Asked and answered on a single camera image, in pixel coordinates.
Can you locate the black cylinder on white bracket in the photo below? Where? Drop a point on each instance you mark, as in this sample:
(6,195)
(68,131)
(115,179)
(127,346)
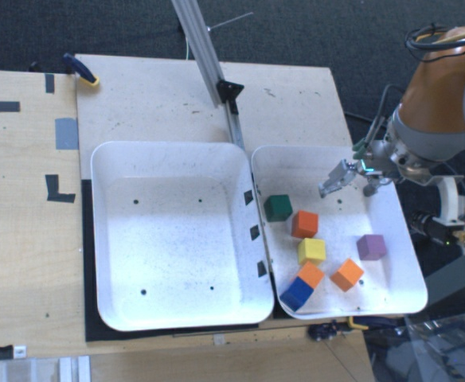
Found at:
(447,197)

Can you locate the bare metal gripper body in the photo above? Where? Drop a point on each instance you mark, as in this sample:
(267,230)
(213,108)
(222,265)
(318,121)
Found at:
(391,159)

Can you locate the dark orange cube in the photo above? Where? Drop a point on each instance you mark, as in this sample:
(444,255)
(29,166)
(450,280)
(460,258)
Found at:
(304,224)

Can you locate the blue cube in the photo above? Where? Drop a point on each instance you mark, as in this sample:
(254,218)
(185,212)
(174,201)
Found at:
(296,294)

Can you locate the pale wood board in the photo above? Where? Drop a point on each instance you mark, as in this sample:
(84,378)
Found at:
(157,106)

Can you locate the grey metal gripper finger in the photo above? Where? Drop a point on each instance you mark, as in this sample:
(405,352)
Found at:
(372,188)
(339,177)

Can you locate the yellow cube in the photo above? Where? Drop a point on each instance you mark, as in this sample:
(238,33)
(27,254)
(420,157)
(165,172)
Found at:
(311,251)

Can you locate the purple cube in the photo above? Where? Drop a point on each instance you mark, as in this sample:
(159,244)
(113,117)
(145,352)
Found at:
(371,247)

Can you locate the white plastic tray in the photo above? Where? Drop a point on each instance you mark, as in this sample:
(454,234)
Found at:
(169,245)
(348,221)

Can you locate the green cube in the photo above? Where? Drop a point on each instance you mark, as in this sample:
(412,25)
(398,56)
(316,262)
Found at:
(278,208)

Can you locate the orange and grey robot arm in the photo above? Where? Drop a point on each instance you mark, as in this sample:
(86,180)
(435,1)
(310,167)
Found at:
(431,94)

